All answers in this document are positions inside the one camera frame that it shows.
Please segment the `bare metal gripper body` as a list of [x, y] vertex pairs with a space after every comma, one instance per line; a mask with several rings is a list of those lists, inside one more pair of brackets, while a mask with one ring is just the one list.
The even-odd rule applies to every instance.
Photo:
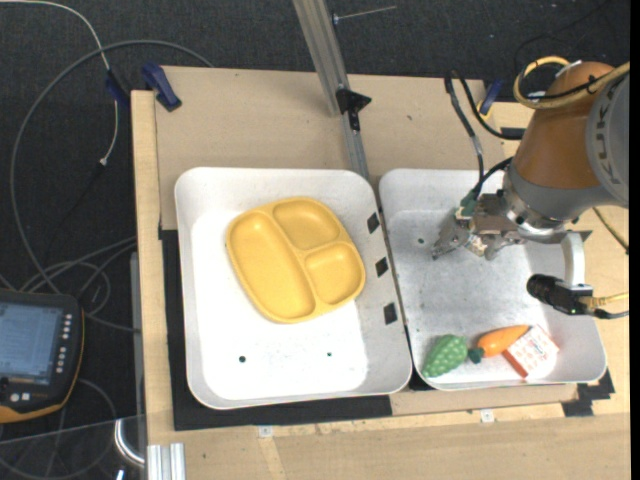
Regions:
[[455, 244], [467, 249], [555, 244], [567, 233], [563, 221], [543, 216], [511, 192], [470, 192], [455, 211]]

